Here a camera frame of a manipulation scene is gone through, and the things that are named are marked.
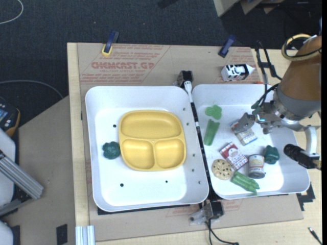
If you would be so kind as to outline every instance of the white tray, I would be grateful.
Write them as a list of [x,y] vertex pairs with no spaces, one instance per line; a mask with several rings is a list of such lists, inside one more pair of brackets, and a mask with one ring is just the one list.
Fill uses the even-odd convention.
[[[275,128],[273,132],[264,135],[259,124],[254,124],[252,130],[258,137],[254,142],[242,146],[234,135],[230,124],[242,117],[245,112],[251,114],[253,105],[264,93],[264,85],[198,85],[193,90],[194,104],[197,109],[199,125],[201,128],[202,139],[209,117],[205,114],[205,109],[209,106],[218,105],[222,108],[222,117],[218,120],[220,126],[216,137],[211,146],[204,146],[204,151],[209,167],[210,178],[213,189],[217,195],[224,199],[239,199],[252,197],[255,194],[247,192],[243,188],[235,185],[230,180],[220,180],[211,171],[214,160],[223,159],[219,150],[229,142],[233,142],[240,152],[246,156],[252,154],[262,154],[267,145],[278,149],[280,159],[274,164],[265,163],[265,177],[257,179],[260,190],[256,196],[277,195],[286,193],[298,193],[306,191],[310,185],[307,169],[300,166],[297,162],[287,157],[284,146],[288,143],[297,145],[293,131],[287,128]],[[270,101],[272,93],[268,94],[266,101]],[[247,175],[248,164],[244,165],[239,172]]]
[[[93,196],[104,211],[118,212],[198,204],[209,186],[192,109],[187,93],[176,86],[97,86],[85,97],[90,143]],[[119,141],[120,118],[134,110],[162,110],[182,123],[186,159],[167,171],[136,171],[121,156],[103,156],[106,142]]]

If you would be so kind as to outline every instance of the green vegetable toy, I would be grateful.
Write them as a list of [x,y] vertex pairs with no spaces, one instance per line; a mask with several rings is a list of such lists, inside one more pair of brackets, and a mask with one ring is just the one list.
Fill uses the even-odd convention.
[[102,146],[102,150],[104,151],[104,157],[112,160],[117,158],[121,154],[121,149],[117,142],[112,141],[111,143],[105,143]]
[[268,145],[264,151],[265,162],[275,164],[279,160],[279,153],[276,147]]
[[234,172],[230,181],[241,186],[243,189],[254,193],[256,193],[257,189],[260,189],[259,184],[254,179],[251,179],[238,171]]
[[203,143],[205,145],[211,145],[213,144],[214,137],[216,135],[216,132],[219,128],[219,122],[214,122],[213,120],[209,119],[208,124],[206,126],[205,136]]
[[222,110],[219,106],[213,105],[206,108],[205,114],[219,120],[221,118],[221,111]]

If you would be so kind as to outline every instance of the gray carpet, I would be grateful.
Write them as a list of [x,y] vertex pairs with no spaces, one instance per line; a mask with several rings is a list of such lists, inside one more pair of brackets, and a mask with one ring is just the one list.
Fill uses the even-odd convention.
[[[245,15],[239,3],[218,17],[213,0],[21,0],[22,15],[0,24],[0,82],[36,80],[68,95],[68,42],[101,42],[110,30],[119,43],[235,46],[280,49],[296,33],[317,34],[322,0],[286,0],[269,14]],[[0,0],[0,22],[15,17],[20,4]],[[20,125],[55,104],[54,90],[32,83],[0,84],[0,96],[21,111]]]

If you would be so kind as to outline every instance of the cookie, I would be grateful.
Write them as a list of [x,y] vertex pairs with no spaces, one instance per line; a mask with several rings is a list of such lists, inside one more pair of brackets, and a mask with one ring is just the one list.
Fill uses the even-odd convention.
[[213,162],[211,167],[214,175],[221,180],[228,180],[232,176],[232,171],[229,162],[223,159],[218,159]]

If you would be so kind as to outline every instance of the yellow plate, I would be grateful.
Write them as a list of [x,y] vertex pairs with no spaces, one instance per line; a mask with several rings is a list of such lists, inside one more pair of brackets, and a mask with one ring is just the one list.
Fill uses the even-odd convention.
[[186,158],[182,124],[167,111],[138,110],[124,114],[119,122],[119,142],[123,160],[136,170],[174,169]]

